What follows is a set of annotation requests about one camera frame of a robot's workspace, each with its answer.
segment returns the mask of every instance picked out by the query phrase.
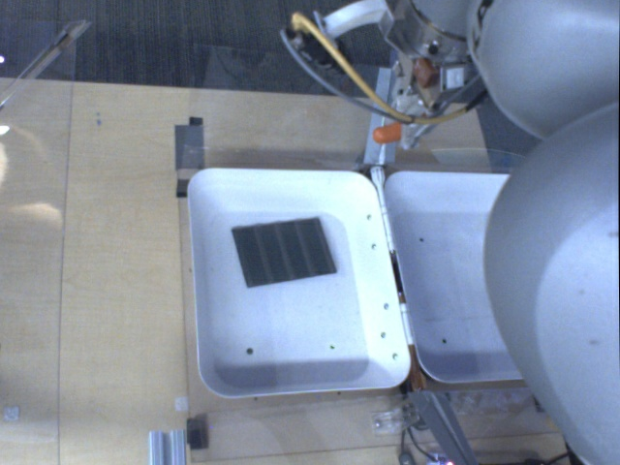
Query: small screw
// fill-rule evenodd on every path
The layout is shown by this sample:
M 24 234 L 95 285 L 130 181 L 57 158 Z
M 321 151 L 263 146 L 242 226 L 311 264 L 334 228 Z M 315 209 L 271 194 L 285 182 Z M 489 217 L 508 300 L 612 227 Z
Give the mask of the small screw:
M 428 53 L 431 55 L 436 55 L 439 52 L 439 43 L 432 42 L 428 45 Z

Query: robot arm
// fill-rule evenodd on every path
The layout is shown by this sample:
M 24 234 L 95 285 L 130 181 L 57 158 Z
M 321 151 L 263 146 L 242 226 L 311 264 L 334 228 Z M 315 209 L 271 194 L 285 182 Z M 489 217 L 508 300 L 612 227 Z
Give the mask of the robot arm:
M 591 465 L 617 462 L 620 0 L 362 0 L 315 18 L 341 67 L 336 38 L 360 25 L 377 24 L 397 51 L 391 104 L 373 100 L 403 123 L 405 148 L 454 118 L 452 102 L 474 108 L 483 88 L 547 139 L 495 204 L 488 293 L 515 363 L 573 450 Z M 298 33 L 285 42 L 303 47 Z

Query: orange cap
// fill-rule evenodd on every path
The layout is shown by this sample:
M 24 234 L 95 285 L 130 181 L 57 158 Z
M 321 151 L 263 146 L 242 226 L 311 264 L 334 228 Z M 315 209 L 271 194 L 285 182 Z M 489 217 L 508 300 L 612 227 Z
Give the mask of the orange cap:
M 400 141 L 402 136 L 402 124 L 400 122 L 394 122 L 393 124 L 387 124 L 380 128 L 375 129 L 372 132 L 372 139 L 379 144 L 394 143 Z

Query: wire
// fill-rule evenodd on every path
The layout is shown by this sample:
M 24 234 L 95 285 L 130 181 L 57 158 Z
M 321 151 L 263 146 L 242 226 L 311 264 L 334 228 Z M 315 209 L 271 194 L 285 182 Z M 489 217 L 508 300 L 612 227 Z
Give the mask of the wire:
M 424 456 L 426 456 L 426 458 L 428 458 L 431 461 L 437 461 L 436 457 L 433 456 L 432 454 L 430 454 L 428 451 L 424 451 L 418 444 L 418 441 L 416 441 L 416 438 L 414 437 L 414 433 L 411 430 L 411 427 L 407 427 L 407 432 L 409 433 L 409 437 L 411 438 L 411 442 L 414 444 L 414 446 L 416 447 L 416 450 L 418 450 L 420 453 L 422 453 Z
M 323 88 L 325 88 L 329 93 L 331 93 L 332 95 L 336 95 L 342 98 L 343 100 L 346 100 L 347 102 L 350 102 L 360 107 L 361 109 L 365 109 L 365 110 L 369 110 L 374 113 L 378 113 L 379 115 L 388 117 L 397 122 L 402 122 L 400 119 L 397 119 L 396 117 L 390 115 L 387 112 L 384 112 L 383 110 L 380 110 L 379 108 L 375 108 L 371 105 L 365 104 L 364 102 L 362 102 L 361 100 L 358 100 L 357 98 L 350 97 L 346 93 L 336 88 L 333 84 L 330 84 L 329 82 L 327 82 L 323 77 L 321 77 L 321 75 L 319 75 L 319 73 L 317 73 L 314 69 L 312 69 L 310 64 L 308 64 L 305 61 L 305 59 L 301 56 L 299 51 L 290 42 L 289 37 L 287 36 L 287 33 L 284 29 L 280 31 L 280 38 L 282 38 L 282 42 L 284 43 L 285 47 L 287 48 L 287 50 L 289 51 L 289 53 L 291 54 L 295 62 L 299 64 L 299 66 L 306 72 L 308 76 L 310 76 L 310 78 L 315 80 L 318 84 L 320 84 Z
M 391 119 L 395 119 L 404 124 L 441 124 L 442 122 L 446 122 L 461 115 L 467 113 L 471 108 L 468 106 L 464 108 L 460 108 L 459 110 L 455 110 L 454 112 L 448 113 L 446 115 L 440 115 L 437 117 L 417 117 L 408 115 L 403 112 L 399 112 L 394 108 L 390 107 L 386 102 L 384 102 L 368 85 L 368 83 L 359 75 L 359 73 L 355 70 L 355 68 L 351 65 L 351 63 L 345 58 L 345 56 L 340 52 L 338 48 L 336 48 L 329 38 L 324 35 L 321 30 L 312 22 L 308 17 L 304 14 L 296 12 L 291 17 L 291 26 L 294 31 L 298 31 L 304 34 L 311 34 L 319 44 L 331 55 L 331 57 L 336 61 L 336 63 L 340 66 L 340 68 L 345 72 L 349 78 L 357 85 L 357 87 L 377 106 L 385 111 L 385 116 Z M 286 43 L 288 43 L 291 47 L 287 48 L 291 51 L 291 48 L 295 49 L 290 43 L 288 38 L 286 38 Z
M 316 26 L 316 24 L 312 22 L 308 17 L 306 17 L 302 13 L 295 12 L 291 17 L 291 26 L 294 31 L 300 31 L 304 34 L 311 34 L 312 36 L 314 36 L 317 42 L 319 42 L 321 46 L 327 51 L 327 53 L 331 55 L 331 57 L 342 68 L 345 74 L 349 78 L 351 78 L 353 82 L 359 87 L 359 89 L 363 91 L 364 94 L 375 104 L 396 117 L 401 122 L 413 122 L 413 117 L 411 115 L 399 112 L 398 110 L 393 109 L 386 102 L 384 102 L 379 97 L 379 95 L 377 95 L 373 91 L 373 89 L 368 85 L 368 83 L 359 75 L 359 73 L 353 68 L 353 66 L 349 63 L 349 61 L 345 58 L 341 51 L 331 43 L 329 38 L 324 35 L 321 30 Z
M 571 456 L 571 454 L 569 452 L 558 454 L 554 458 L 551 458 L 549 461 L 545 461 L 544 465 L 553 465 L 554 463 L 557 463 L 558 461 L 560 461 L 560 460 L 562 460 L 564 458 L 568 458 L 569 456 Z

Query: glass panel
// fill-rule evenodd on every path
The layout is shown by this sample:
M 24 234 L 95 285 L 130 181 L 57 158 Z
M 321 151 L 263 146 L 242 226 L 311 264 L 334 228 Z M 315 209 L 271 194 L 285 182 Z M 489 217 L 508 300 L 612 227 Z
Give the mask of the glass panel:
M 293 61 L 284 45 L 279 43 L 277 34 L 273 41 L 276 51 L 194 45 L 196 62 L 192 86 L 268 93 L 327 93 Z M 368 84 L 375 86 L 377 66 L 356 62 L 356 70 Z M 350 95 L 362 94 L 344 73 L 336 69 L 326 71 L 325 78 Z
M 0 95 L 62 25 L 0 24 Z M 63 228 L 75 46 L 0 110 L 0 462 L 58 463 Z
M 197 89 L 205 167 L 357 170 L 370 113 L 325 95 Z

